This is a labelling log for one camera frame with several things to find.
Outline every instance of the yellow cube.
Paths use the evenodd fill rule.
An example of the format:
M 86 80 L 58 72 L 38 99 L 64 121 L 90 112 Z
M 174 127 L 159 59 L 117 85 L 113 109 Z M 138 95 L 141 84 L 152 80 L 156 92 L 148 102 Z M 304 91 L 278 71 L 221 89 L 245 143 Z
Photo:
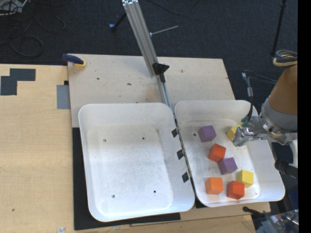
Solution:
M 244 183 L 245 188 L 254 184 L 254 173 L 251 171 L 241 170 L 237 173 L 237 182 Z
M 235 132 L 237 131 L 237 127 L 241 127 L 241 125 L 238 124 L 238 125 L 232 127 L 232 128 L 226 133 L 226 135 L 229 137 L 229 139 L 230 139 L 231 141 L 232 141 L 232 139 L 234 138 L 234 134 L 235 134 Z

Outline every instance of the white tray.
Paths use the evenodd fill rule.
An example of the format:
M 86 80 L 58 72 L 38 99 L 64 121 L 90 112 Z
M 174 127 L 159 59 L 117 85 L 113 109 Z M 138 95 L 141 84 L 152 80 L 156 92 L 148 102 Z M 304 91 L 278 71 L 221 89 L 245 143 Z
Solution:
M 79 112 L 90 213 L 99 221 L 176 213 L 194 191 L 172 110 L 163 103 L 88 104 Z
M 250 103 L 243 100 L 181 101 L 175 107 L 181 137 L 193 178 L 195 193 L 205 206 L 216 207 L 237 203 L 279 201 L 284 197 L 285 188 L 274 167 L 274 158 L 267 140 L 247 142 L 235 147 L 226 136 L 232 127 L 241 124 L 249 111 Z M 258 116 L 253 108 L 253 116 Z M 213 125 L 217 136 L 210 142 L 202 143 L 198 134 L 202 126 Z M 218 143 L 226 147 L 225 158 L 234 157 L 238 169 L 231 174 L 221 175 L 215 161 L 207 158 L 210 147 Z M 241 169 L 254 173 L 254 184 L 245 189 L 245 196 L 239 200 L 226 196 L 226 185 L 236 180 Z M 219 195 L 208 195 L 205 180 L 221 177 L 224 191 Z

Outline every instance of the purple cube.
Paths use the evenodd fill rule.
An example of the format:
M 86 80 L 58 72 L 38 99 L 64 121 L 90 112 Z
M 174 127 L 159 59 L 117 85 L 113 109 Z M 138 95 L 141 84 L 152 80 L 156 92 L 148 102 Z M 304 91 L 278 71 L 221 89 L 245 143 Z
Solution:
M 220 162 L 217 163 L 220 173 L 222 175 L 233 173 L 235 170 L 238 169 L 237 164 L 235 163 L 235 160 L 233 157 L 222 159 Z
M 199 129 L 199 136 L 201 139 L 201 142 L 210 142 L 214 140 L 216 137 L 216 132 L 214 130 L 213 125 L 203 126 Z

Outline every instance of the tripod leg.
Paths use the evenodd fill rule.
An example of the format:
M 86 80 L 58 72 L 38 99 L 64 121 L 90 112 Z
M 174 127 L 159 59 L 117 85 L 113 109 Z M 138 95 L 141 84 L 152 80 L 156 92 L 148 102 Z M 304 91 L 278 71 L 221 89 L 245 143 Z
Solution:
M 278 25 L 277 25 L 277 30 L 276 30 L 276 37 L 274 39 L 274 44 L 273 44 L 273 48 L 272 48 L 272 51 L 271 51 L 271 55 L 272 56 L 274 56 L 275 53 L 276 53 L 276 45 L 277 45 L 278 35 L 280 33 L 280 28 L 281 28 L 281 23 L 282 23 L 285 7 L 286 7 L 286 0 L 283 0 L 282 4 L 281 4 L 280 16 L 279 16 L 279 19 L 278 19 Z
M 118 25 L 123 21 L 123 19 L 126 17 L 126 13 L 124 13 L 121 18 L 117 21 L 116 24 L 110 24 L 109 27 L 111 28 L 112 31 L 115 31 L 118 27 Z

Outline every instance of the cube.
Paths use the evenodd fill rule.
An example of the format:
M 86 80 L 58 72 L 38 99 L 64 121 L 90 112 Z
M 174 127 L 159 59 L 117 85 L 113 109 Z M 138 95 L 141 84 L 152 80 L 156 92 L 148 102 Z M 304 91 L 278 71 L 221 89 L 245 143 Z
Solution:
M 217 163 L 220 162 L 225 157 L 225 150 L 226 148 L 224 146 L 214 143 L 209 149 L 208 159 Z
M 242 169 L 237 173 L 236 181 L 244 183 L 245 188 L 249 188 L 252 184 L 254 184 L 254 173 Z
M 213 125 L 203 126 L 202 128 L 199 129 L 198 133 L 201 142 L 210 142 L 214 140 L 214 138 L 216 137 L 216 132 L 214 130 Z
M 245 186 L 244 183 L 231 181 L 227 185 L 227 197 L 235 200 L 239 200 L 245 195 Z
M 220 173 L 222 175 L 233 173 L 235 170 L 238 169 L 237 164 L 233 157 L 231 158 L 224 158 L 220 162 L 217 163 Z
M 219 177 L 209 177 L 205 181 L 207 194 L 218 195 L 224 190 L 223 179 Z
M 226 133 L 226 135 L 229 137 L 229 139 L 230 139 L 231 141 L 232 141 L 232 139 L 234 138 L 234 134 L 235 134 L 235 132 L 237 131 L 237 128 L 238 128 L 238 127 L 241 127 L 241 125 L 238 124 L 238 125 L 232 127 L 232 128 Z

